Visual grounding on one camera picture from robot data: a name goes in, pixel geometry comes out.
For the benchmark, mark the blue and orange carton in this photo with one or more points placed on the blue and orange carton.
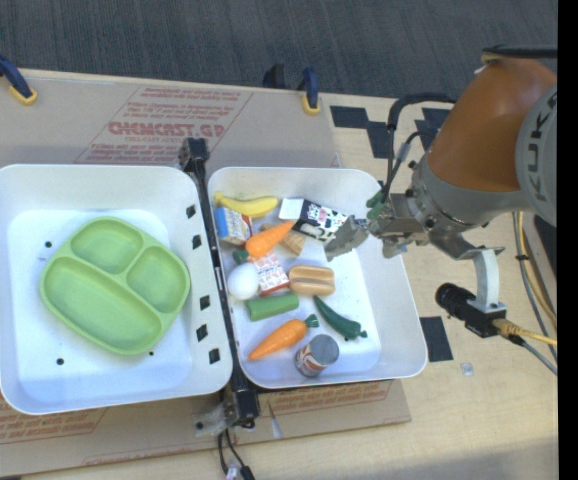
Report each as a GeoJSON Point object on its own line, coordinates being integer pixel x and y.
{"type": "Point", "coordinates": [233, 225]}

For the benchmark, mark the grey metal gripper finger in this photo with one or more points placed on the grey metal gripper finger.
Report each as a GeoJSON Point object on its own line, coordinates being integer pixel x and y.
{"type": "Point", "coordinates": [345, 240]}
{"type": "Point", "coordinates": [394, 249]}

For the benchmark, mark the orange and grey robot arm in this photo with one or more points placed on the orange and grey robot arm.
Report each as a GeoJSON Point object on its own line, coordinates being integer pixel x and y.
{"type": "Point", "coordinates": [479, 133]}

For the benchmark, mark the black cylinder on white bracket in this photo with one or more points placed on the black cylinder on white bracket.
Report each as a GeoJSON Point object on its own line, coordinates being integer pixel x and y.
{"type": "Point", "coordinates": [469, 308]}

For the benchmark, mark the red and white can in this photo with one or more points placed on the red and white can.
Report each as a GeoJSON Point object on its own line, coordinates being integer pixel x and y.
{"type": "Point", "coordinates": [316, 355]}

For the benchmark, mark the green cylinder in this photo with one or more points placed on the green cylinder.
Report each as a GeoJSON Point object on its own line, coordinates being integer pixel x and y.
{"type": "Point", "coordinates": [272, 307]}

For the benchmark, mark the tan hot dog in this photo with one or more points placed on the tan hot dog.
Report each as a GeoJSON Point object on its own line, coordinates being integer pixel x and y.
{"type": "Point", "coordinates": [311, 280]}

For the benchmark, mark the black and white carton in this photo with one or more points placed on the black and white carton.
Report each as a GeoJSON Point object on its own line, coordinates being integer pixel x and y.
{"type": "Point", "coordinates": [319, 218]}

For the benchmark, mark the dark green pepper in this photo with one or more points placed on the dark green pepper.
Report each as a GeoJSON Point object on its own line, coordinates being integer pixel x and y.
{"type": "Point", "coordinates": [336, 320]}

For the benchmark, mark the orange carrot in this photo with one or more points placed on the orange carrot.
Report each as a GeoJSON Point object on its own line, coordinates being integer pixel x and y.
{"type": "Point", "coordinates": [266, 240]}
{"type": "Point", "coordinates": [281, 338]}

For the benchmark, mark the yellow banana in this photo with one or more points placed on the yellow banana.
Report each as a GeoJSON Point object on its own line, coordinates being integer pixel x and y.
{"type": "Point", "coordinates": [249, 205]}

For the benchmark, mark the white plastic tray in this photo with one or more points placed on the white plastic tray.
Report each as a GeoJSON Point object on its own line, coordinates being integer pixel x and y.
{"type": "Point", "coordinates": [394, 328]}
{"type": "Point", "coordinates": [24, 368]}

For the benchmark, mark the brown cardboard board red print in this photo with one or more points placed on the brown cardboard board red print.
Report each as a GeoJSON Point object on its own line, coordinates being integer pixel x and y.
{"type": "Point", "coordinates": [134, 118]}

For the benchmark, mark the tan ice cream cone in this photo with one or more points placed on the tan ice cream cone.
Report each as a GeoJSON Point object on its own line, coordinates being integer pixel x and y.
{"type": "Point", "coordinates": [296, 242]}

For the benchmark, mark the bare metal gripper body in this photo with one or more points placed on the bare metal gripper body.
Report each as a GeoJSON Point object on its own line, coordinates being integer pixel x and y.
{"type": "Point", "coordinates": [405, 224]}

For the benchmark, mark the thin black and white rod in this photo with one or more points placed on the thin black and white rod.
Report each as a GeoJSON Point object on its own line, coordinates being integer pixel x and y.
{"type": "Point", "coordinates": [217, 278]}

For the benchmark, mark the green divided plate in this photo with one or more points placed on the green divided plate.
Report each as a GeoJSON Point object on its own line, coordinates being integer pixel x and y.
{"type": "Point", "coordinates": [99, 308]}

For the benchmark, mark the red and white carton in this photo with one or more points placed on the red and white carton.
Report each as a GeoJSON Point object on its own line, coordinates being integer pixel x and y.
{"type": "Point", "coordinates": [273, 273]}

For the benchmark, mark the white egg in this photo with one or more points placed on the white egg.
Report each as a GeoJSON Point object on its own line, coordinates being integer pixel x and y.
{"type": "Point", "coordinates": [243, 281]}

